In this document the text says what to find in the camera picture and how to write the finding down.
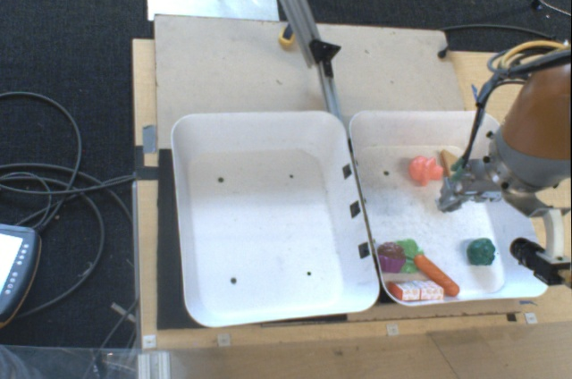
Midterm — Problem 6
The orange and white carton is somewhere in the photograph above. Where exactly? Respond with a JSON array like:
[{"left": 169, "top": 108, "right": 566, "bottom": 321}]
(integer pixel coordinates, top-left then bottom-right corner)
[
  {"left": 418, "top": 280, "right": 446, "bottom": 302},
  {"left": 386, "top": 280, "right": 423, "bottom": 303}
]

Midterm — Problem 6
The white plastic tray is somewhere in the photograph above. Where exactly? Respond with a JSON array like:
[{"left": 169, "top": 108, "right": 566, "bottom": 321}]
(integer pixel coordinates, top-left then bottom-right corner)
[
  {"left": 170, "top": 110, "right": 382, "bottom": 329},
  {"left": 348, "top": 109, "right": 551, "bottom": 307}
]

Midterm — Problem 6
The green broccoli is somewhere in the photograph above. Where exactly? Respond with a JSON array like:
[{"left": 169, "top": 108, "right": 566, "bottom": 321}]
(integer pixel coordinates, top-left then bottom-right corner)
[{"left": 466, "top": 237, "right": 497, "bottom": 267}]

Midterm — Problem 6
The orange carrot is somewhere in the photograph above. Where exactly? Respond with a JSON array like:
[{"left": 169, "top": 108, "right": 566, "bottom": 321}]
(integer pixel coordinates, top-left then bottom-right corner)
[{"left": 412, "top": 253, "right": 461, "bottom": 298}]

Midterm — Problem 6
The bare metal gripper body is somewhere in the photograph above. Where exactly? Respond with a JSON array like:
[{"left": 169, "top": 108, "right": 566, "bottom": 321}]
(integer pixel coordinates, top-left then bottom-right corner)
[{"left": 445, "top": 156, "right": 516, "bottom": 202}]

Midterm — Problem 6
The tan toy cone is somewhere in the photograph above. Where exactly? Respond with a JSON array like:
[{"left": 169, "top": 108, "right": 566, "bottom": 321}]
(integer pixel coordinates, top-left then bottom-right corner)
[{"left": 439, "top": 148, "right": 460, "bottom": 178}]

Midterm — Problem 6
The pink toy figure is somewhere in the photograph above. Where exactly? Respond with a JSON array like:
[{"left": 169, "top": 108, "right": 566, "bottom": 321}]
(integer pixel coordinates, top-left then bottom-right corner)
[{"left": 408, "top": 155, "right": 445, "bottom": 188}]

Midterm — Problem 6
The green lettuce leaf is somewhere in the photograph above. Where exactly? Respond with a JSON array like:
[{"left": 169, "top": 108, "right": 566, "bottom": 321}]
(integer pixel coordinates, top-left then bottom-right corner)
[{"left": 395, "top": 238, "right": 426, "bottom": 274}]

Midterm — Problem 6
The purple cupcake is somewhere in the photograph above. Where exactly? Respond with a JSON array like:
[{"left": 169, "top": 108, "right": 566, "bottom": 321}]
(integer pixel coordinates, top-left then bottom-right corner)
[{"left": 376, "top": 240, "right": 408, "bottom": 274}]

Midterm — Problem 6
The black cylinder on white bracket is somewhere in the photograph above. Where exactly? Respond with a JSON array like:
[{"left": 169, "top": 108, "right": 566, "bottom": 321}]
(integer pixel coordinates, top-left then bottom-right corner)
[{"left": 510, "top": 207, "right": 572, "bottom": 286}]

